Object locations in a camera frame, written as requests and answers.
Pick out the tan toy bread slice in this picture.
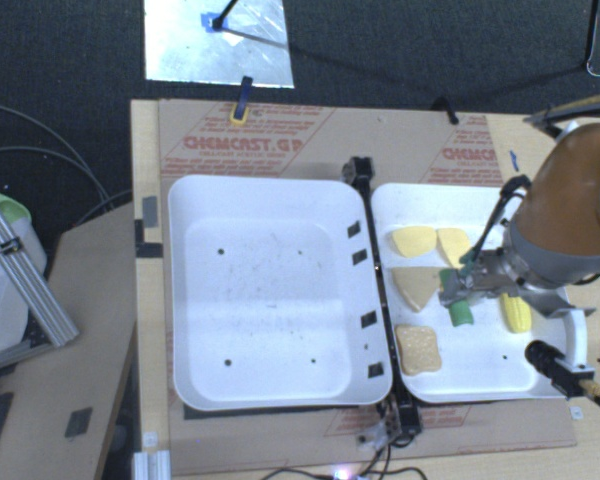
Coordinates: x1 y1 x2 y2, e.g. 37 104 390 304
394 323 443 377

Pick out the narrow yellow toy cheese slice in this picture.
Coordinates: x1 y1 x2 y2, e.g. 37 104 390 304
435 227 473 270

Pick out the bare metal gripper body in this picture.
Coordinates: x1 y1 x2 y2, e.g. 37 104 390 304
472 249 530 303

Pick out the wide yellow toy cheese slice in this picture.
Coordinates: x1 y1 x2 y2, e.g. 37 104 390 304
390 225 438 260

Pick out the tan triangular toy pizza slice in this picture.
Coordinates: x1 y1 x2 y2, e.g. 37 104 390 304
390 266 445 314

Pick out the white plastic tray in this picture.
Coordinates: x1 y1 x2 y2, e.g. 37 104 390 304
167 173 395 413
369 182 577 405

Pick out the thin black rod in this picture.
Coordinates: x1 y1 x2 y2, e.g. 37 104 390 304
357 176 412 419

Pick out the yellow toy corn cob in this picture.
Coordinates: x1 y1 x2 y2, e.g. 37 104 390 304
500 292 533 335

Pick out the black cylinder on white bracket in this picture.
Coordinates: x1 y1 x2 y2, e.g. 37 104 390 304
523 303 597 400

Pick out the green toy cucumber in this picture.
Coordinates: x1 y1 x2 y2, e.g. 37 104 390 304
438 267 476 328

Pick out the brown cardboard board red print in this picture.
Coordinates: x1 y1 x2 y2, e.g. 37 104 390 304
157 98 579 462

